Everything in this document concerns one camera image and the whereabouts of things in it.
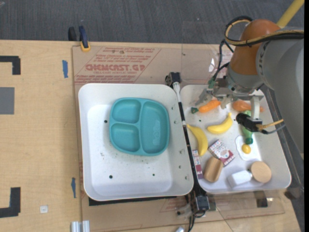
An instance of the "orange carrot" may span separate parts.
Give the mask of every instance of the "orange carrot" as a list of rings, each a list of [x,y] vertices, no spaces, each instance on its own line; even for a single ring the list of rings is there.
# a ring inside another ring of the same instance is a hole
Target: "orange carrot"
[[[251,105],[248,104],[247,102],[243,101],[243,100],[237,100],[235,102],[233,102],[233,108],[236,111],[239,112],[244,112],[246,110],[251,110]],[[262,106],[260,106],[260,112],[263,112],[264,108]]]
[[[198,110],[201,113],[206,113],[209,112],[210,110],[216,108],[217,106],[219,106],[221,104],[221,101],[218,100],[211,100],[210,102],[208,102],[206,105],[203,105],[201,107],[198,108]]]

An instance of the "egg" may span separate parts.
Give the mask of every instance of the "egg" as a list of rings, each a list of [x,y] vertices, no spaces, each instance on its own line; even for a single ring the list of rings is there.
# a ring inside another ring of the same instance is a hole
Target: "egg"
[[[241,150],[245,154],[250,154],[251,152],[251,147],[249,145],[242,145]]]

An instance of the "banana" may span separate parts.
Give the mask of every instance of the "banana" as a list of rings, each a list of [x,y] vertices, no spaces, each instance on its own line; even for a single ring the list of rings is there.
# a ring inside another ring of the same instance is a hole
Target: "banana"
[[[187,125],[187,128],[193,133],[195,138],[197,139],[197,150],[199,156],[202,156],[206,153],[208,149],[208,139],[204,133],[204,131],[200,127]]]
[[[221,134],[231,128],[233,124],[232,113],[228,113],[226,119],[219,125],[208,126],[207,130],[213,134]]]

